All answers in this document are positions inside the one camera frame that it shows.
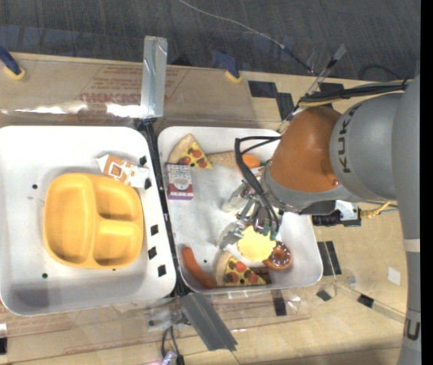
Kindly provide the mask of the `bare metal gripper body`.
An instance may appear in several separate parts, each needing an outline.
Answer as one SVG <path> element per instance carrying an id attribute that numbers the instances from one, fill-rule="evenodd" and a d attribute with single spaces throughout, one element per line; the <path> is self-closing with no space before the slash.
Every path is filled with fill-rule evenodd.
<path id="1" fill-rule="evenodd" d="M 248 182 L 243 184 L 243 188 L 240 196 L 246 199 L 246 203 L 237 215 L 238 232 L 242 233 L 247 227 L 252 227 L 255 232 L 275 239 L 280 222 L 269 199 L 262 191 L 252 188 Z"/>

